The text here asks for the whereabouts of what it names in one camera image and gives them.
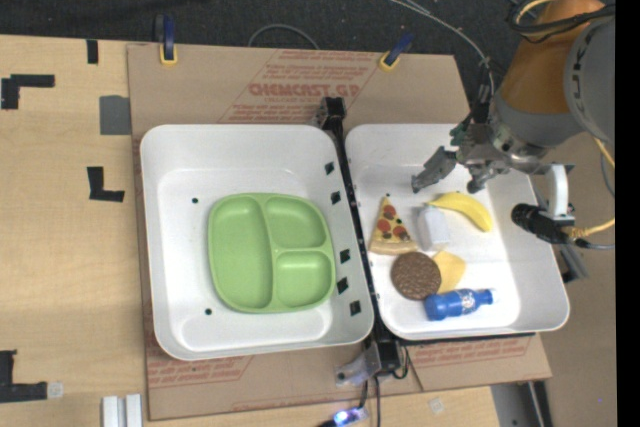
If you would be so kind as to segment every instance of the brown round patty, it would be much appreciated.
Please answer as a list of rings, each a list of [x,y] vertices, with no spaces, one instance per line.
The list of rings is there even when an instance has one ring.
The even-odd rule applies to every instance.
[[[391,266],[391,282],[407,299],[421,301],[438,292],[440,268],[424,253],[414,251],[398,256]]]

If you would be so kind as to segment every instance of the blue bottle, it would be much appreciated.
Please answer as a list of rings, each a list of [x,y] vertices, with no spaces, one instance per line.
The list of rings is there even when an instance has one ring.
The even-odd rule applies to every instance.
[[[444,320],[473,313],[483,304],[493,304],[491,290],[461,288],[445,294],[434,294],[424,300],[429,320]]]

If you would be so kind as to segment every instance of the green plate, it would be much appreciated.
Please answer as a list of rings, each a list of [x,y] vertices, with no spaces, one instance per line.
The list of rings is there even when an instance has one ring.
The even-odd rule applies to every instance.
[[[336,274],[331,235],[310,201],[236,194],[213,206],[208,223],[213,283],[231,308],[291,312],[331,295]]]

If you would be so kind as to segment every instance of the cardboard sheet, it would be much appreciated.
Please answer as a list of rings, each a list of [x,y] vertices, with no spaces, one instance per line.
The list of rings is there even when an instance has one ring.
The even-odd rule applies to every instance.
[[[378,68],[380,55],[364,52],[182,45],[178,63],[167,66],[157,44],[127,50],[150,418],[356,400],[360,390],[337,387],[333,372],[355,359],[359,344],[198,363],[160,349],[151,316],[140,141],[163,124],[308,123],[325,96],[345,99],[346,131],[363,123],[455,123],[468,106],[454,59],[406,55],[389,73]],[[410,353],[411,372],[386,380],[383,395],[550,376],[537,335],[437,343]]]

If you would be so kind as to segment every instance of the robotic arm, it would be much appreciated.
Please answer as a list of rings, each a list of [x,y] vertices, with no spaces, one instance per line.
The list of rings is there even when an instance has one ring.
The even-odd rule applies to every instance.
[[[531,25],[523,16],[544,6]],[[552,198],[543,210],[518,205],[512,219],[551,243],[566,243],[573,225],[565,166],[545,164],[547,152],[582,131],[615,146],[615,6],[598,0],[527,0],[510,26],[524,40],[491,99],[485,123],[473,112],[451,132],[456,151],[440,147],[412,177],[414,193],[437,183],[457,164],[471,175],[467,190],[511,169],[544,174]]]

